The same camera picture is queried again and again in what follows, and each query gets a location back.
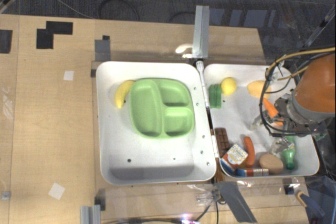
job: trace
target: orange carrot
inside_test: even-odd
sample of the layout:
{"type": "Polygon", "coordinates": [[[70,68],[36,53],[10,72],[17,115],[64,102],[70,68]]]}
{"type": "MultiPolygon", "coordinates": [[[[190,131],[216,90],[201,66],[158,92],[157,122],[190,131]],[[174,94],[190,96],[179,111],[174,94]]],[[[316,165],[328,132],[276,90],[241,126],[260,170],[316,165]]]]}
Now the orange carrot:
{"type": "Polygon", "coordinates": [[[256,159],[256,154],[254,152],[254,146],[251,138],[249,136],[244,137],[245,149],[248,153],[245,165],[247,168],[251,168],[254,165],[256,159]]]}

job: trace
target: white square paper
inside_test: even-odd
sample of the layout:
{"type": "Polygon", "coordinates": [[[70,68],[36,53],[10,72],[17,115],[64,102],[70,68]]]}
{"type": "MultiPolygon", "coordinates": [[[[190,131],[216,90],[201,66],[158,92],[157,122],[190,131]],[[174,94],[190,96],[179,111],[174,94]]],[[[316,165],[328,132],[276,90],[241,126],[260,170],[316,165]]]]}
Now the white square paper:
{"type": "Polygon", "coordinates": [[[65,71],[65,73],[64,73],[64,80],[73,80],[73,75],[75,74],[75,72],[74,71],[69,71],[69,70],[67,70],[67,71],[65,71]]]}
{"type": "Polygon", "coordinates": [[[62,187],[60,184],[54,183],[49,191],[49,195],[57,200],[60,200],[64,191],[65,187],[62,187]]]}

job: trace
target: wooden tabletop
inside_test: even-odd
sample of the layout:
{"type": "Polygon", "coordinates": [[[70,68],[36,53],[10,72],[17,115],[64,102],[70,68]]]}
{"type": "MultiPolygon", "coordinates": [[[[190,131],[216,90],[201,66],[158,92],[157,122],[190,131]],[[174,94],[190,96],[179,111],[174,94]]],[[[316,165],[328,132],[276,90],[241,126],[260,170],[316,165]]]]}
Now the wooden tabletop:
{"type": "MultiPolygon", "coordinates": [[[[175,49],[192,43],[192,25],[0,15],[0,29],[13,31],[11,52],[0,54],[2,95],[13,104],[12,119],[0,113],[0,191],[11,191],[9,200],[0,200],[0,223],[79,223],[80,207],[92,206],[100,188],[114,203],[102,212],[105,220],[166,217],[181,208],[202,212],[189,185],[132,188],[100,181],[90,76],[94,43],[103,35],[110,36],[112,60],[185,61],[175,49]],[[73,33],[54,35],[53,49],[36,49],[37,29],[46,21],[72,22],[73,33]],[[64,80],[66,71],[73,71],[73,80],[64,80]],[[64,188],[59,199],[49,195],[54,183],[64,188]]],[[[264,63],[258,31],[210,27],[209,59],[264,63]]],[[[259,223],[308,222],[295,196],[279,190],[280,179],[250,184],[240,190],[259,223]]],[[[219,223],[237,223],[227,205],[219,209],[219,223]]],[[[212,206],[202,223],[215,218],[212,206]]]]}

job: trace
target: green tray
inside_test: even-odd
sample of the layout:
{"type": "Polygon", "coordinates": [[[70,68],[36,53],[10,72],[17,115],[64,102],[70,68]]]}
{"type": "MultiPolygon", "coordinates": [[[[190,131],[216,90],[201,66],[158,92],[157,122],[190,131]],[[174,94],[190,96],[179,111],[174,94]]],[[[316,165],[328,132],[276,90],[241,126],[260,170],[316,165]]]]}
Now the green tray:
{"type": "Polygon", "coordinates": [[[187,135],[195,126],[188,88],[171,79],[141,79],[130,90],[133,128],[149,138],[187,135]]]}

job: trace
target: banana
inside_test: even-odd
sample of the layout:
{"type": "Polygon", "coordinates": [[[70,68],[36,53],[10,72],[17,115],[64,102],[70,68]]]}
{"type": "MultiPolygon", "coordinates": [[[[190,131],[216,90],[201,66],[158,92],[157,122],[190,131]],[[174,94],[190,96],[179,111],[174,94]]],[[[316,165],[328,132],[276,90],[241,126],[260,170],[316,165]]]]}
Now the banana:
{"type": "Polygon", "coordinates": [[[122,106],[124,105],[125,97],[134,83],[134,80],[126,80],[117,88],[114,96],[114,101],[118,109],[122,108],[122,106]]]}

